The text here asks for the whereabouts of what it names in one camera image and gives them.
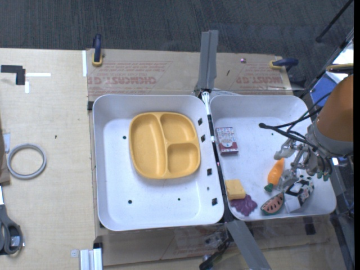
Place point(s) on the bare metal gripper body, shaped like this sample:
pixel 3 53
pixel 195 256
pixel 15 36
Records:
pixel 307 159

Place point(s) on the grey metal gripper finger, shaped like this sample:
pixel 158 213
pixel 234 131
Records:
pixel 296 174
pixel 284 180

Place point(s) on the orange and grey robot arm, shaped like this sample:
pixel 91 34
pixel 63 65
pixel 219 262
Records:
pixel 337 114

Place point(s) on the orange carrot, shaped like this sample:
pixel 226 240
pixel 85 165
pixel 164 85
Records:
pixel 276 173

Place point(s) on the black and white milk carton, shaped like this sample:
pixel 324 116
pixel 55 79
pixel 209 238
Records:
pixel 299 194

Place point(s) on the red watermelon slice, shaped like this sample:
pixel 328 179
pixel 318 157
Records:
pixel 272 205

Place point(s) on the white plastic tray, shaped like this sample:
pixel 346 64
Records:
pixel 253 164
pixel 157 204

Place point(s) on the purple grapes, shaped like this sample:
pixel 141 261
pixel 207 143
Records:
pixel 246 205

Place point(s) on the yellow cheese block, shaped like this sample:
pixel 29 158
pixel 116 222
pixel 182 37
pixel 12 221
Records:
pixel 235 189

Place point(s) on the red and white carton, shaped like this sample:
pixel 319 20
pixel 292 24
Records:
pixel 227 141

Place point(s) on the yellow divided plate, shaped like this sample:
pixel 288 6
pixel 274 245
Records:
pixel 146 145

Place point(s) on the brown cardboard board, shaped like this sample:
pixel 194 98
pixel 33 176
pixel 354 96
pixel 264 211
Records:
pixel 132 74

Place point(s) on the grey scissors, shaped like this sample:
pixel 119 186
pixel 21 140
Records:
pixel 11 235

